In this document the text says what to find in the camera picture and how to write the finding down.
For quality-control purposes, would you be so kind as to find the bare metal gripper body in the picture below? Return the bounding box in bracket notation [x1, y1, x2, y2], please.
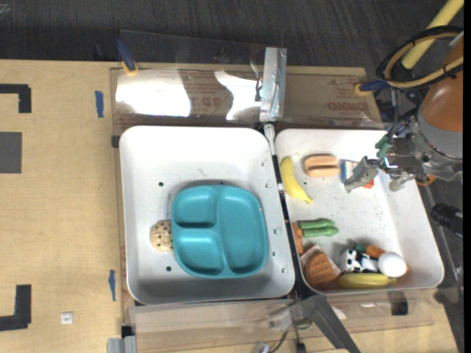
[378, 123, 431, 179]

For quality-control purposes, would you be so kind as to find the sausage in bun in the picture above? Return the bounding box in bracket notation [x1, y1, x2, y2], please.
[303, 153, 340, 179]

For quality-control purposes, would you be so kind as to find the white plastic tray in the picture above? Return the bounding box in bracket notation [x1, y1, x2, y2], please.
[274, 128, 445, 296]
[118, 125, 297, 306]

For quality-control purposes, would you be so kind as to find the green bean pod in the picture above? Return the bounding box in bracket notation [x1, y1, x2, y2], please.
[297, 218, 336, 231]
[301, 227, 340, 239]

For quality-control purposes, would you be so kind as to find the yellow banana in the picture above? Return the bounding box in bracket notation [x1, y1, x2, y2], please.
[336, 271, 398, 290]
[279, 155, 314, 205]

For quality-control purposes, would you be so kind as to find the orange carrot with green end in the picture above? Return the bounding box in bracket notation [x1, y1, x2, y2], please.
[354, 243, 386, 260]

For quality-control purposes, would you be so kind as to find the white egg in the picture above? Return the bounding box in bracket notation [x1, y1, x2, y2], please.
[378, 251, 408, 279]

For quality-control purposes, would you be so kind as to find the black and white carton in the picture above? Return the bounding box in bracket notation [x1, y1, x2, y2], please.
[339, 249, 380, 274]

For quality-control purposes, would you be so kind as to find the brown printed packet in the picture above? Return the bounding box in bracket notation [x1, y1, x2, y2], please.
[299, 243, 325, 268]

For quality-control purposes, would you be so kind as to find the brown waffle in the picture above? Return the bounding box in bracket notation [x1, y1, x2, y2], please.
[305, 252, 342, 290]

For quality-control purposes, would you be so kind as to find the blue divided plate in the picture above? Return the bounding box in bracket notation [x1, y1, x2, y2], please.
[170, 185, 269, 280]

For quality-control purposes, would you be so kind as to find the yellow padded pole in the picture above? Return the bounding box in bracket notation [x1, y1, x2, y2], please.
[400, 0, 464, 70]

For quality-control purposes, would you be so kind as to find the tan chocolate chip biscuit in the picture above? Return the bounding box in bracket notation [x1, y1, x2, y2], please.
[149, 219, 174, 254]

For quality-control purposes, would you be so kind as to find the black cylinder on white bracket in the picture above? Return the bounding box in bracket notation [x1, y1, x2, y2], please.
[429, 202, 464, 239]

